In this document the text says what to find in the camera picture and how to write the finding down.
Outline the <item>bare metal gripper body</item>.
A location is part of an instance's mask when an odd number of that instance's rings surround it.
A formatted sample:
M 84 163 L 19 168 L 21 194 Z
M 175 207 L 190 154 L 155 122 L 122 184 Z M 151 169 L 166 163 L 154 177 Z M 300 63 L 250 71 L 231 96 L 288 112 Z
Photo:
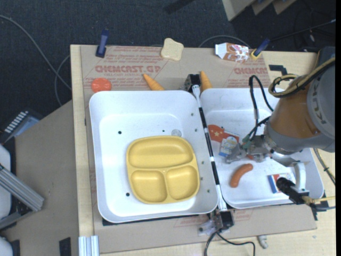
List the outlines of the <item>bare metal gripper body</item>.
M 243 157 L 256 162 L 262 162 L 266 158 L 272 158 L 273 150 L 265 140 L 265 135 L 249 135 L 242 139 L 241 152 Z

